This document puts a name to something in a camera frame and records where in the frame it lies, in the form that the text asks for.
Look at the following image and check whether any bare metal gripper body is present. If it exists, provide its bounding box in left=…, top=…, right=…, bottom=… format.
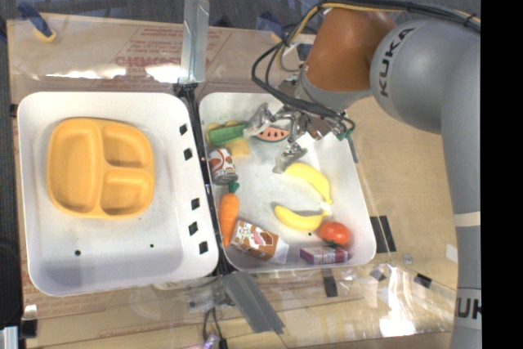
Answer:
left=271, top=105, right=349, bottom=142

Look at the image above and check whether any red watermelon slice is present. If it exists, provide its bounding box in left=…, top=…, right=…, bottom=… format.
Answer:
left=255, top=126, right=291, bottom=144

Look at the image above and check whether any yellow toy food piece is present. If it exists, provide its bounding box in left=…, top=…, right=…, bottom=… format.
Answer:
left=205, top=119, right=252, bottom=159

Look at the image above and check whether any yellow banana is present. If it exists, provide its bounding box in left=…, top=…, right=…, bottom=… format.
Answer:
left=274, top=201, right=333, bottom=233
left=283, top=162, right=333, bottom=206

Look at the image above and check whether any white plastic tray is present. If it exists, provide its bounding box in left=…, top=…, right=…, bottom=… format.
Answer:
left=198, top=92, right=378, bottom=274
left=16, top=91, right=220, bottom=297

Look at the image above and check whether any green toy vegetable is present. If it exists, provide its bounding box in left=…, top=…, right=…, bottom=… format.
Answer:
left=208, top=123, right=249, bottom=148

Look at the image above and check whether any red and white can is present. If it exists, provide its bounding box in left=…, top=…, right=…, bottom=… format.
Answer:
left=208, top=146, right=239, bottom=186

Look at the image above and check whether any orange carrot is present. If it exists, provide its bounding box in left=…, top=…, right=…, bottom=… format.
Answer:
left=218, top=181, right=241, bottom=248

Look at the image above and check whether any brown and white carton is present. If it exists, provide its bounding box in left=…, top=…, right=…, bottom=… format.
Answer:
left=229, top=219, right=290, bottom=265

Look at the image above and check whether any red tomato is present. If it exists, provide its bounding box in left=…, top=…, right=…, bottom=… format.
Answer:
left=319, top=221, right=352, bottom=248

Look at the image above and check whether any purple packet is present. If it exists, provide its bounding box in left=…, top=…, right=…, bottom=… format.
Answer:
left=299, top=245, right=350, bottom=266

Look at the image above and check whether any brown cardboard board red print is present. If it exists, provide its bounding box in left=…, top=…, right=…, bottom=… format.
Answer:
left=6, top=11, right=459, bottom=349

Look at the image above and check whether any orange divided plate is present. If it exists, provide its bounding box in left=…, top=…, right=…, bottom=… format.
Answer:
left=46, top=117, right=157, bottom=221

